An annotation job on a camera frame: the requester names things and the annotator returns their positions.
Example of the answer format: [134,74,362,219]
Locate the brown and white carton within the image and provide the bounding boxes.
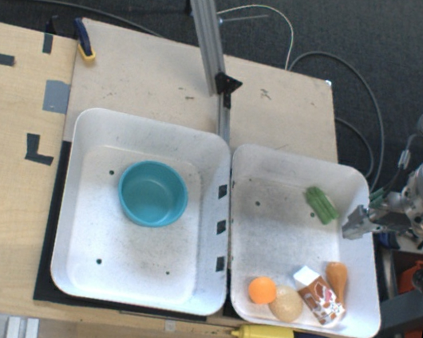
[285,263,354,331]

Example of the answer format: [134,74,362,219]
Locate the teal bowl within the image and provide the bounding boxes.
[111,155,196,234]

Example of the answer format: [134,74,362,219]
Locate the black block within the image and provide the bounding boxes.
[209,70,245,112]

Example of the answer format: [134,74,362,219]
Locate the beige toy bread roll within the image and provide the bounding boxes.
[265,282,308,325]

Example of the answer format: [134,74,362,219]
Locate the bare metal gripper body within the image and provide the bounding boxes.
[364,180,423,245]

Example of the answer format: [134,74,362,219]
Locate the yellow squeeze bottle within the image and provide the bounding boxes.
[229,317,310,338]

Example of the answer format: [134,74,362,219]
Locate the orange-brown toy drumstick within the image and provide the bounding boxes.
[319,259,352,305]

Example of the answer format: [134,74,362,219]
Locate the green toy beans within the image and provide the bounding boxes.
[299,184,345,228]

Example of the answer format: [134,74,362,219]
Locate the pale wood board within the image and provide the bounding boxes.
[32,17,401,338]

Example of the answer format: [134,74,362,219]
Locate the black cylinder on white bracket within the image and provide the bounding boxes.
[409,265,423,297]

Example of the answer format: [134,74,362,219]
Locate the white plastic tray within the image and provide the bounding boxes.
[204,140,409,338]
[45,104,255,323]

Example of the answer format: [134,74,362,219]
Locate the thin black and white rod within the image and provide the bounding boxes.
[185,91,266,290]

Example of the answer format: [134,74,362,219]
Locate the orange ball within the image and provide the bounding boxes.
[245,273,280,309]

